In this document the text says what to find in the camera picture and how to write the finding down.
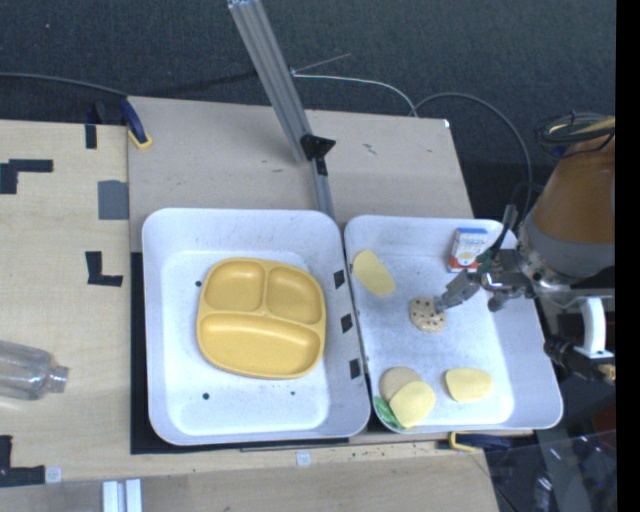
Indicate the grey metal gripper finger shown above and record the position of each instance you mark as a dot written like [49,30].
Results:
[457,294]
[500,300]

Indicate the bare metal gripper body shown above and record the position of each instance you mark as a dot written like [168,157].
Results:
[515,275]

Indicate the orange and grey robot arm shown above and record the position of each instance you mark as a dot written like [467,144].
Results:
[575,200]

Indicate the chocolate chip biscuit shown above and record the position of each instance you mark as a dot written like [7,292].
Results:
[425,320]

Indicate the white orange blue carton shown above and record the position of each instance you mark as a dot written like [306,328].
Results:
[466,252]

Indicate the white plastic tray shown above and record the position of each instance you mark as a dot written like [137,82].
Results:
[175,325]
[475,340]

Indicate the yellow oval toy slice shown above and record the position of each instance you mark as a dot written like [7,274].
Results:
[374,274]
[412,404]
[468,385]

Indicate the tan round toy bread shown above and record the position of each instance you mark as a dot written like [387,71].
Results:
[395,379]

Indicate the green toy lettuce leaf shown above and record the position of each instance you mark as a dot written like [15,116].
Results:
[385,412]

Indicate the yellow divided plate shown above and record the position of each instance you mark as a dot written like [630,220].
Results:
[260,340]

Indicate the brown cardboard board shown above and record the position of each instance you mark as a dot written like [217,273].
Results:
[225,160]

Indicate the clear plastic bottle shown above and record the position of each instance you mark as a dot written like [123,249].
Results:
[27,370]

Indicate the black cylinder on white bracket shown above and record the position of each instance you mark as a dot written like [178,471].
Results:
[592,325]

